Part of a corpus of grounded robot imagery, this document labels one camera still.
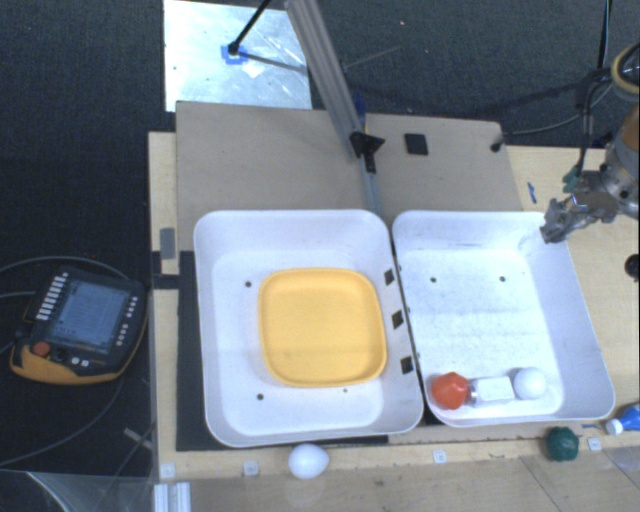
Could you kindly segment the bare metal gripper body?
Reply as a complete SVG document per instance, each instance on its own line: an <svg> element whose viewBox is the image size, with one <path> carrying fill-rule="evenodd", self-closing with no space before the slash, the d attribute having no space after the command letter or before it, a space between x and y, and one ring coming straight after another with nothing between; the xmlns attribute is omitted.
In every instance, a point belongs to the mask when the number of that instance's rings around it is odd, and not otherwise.
<svg viewBox="0 0 640 512"><path fill-rule="evenodd" d="M590 223L608 224L618 216L638 220L638 182L625 173L586 171L574 191L574 204Z"/></svg>

